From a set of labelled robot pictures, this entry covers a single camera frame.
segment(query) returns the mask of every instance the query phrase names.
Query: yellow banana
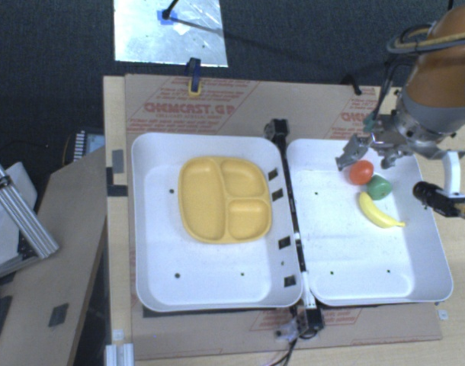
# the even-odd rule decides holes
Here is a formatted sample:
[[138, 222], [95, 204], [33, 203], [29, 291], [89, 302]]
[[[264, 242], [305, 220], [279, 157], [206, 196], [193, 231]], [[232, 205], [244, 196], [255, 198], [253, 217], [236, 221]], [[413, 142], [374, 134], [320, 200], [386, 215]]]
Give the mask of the yellow banana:
[[400, 222], [381, 211], [371, 199], [370, 195], [362, 192], [359, 198], [360, 207], [364, 215], [375, 225], [380, 228], [391, 228], [392, 226], [405, 226], [406, 223]]

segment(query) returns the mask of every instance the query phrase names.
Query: binder clip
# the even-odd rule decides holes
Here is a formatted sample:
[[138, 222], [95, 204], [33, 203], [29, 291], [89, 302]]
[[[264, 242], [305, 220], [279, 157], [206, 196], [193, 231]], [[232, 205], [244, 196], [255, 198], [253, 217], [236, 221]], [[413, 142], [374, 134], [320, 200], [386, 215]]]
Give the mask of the binder clip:
[[202, 92], [202, 83], [200, 82], [200, 59], [190, 58], [185, 66], [185, 75], [190, 76], [188, 81], [188, 96], [199, 96]]

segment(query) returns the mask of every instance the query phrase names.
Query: white tray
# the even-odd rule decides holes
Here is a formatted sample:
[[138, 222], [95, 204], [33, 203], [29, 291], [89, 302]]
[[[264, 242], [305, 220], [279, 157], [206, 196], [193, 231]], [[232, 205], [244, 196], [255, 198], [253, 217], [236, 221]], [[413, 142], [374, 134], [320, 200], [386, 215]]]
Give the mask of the white tray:
[[[152, 310], [287, 307], [302, 292], [284, 173], [277, 148], [262, 138], [148, 133], [132, 148], [136, 224], [136, 288]], [[178, 176], [188, 160], [231, 156], [254, 162], [268, 180], [272, 202], [268, 233], [253, 242], [208, 244], [182, 225]], [[279, 240], [290, 245], [279, 248]]]
[[335, 156], [345, 144], [295, 140], [287, 149], [311, 291], [332, 306], [448, 298], [453, 281], [432, 210], [412, 195], [421, 181], [415, 157], [398, 159], [387, 170], [373, 150], [364, 157], [393, 185], [392, 194], [375, 204], [406, 222], [381, 229], [358, 206], [364, 186], [350, 184], [348, 169], [337, 169]]

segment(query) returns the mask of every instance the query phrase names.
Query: red ball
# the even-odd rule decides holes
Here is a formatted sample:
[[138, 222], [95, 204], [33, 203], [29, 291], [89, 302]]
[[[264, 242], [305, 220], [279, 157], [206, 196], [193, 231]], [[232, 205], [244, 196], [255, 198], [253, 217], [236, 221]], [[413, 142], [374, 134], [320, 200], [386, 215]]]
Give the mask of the red ball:
[[373, 164], [367, 160], [360, 160], [359, 162], [353, 164], [349, 170], [349, 179], [355, 185], [365, 185], [371, 180], [373, 172]]

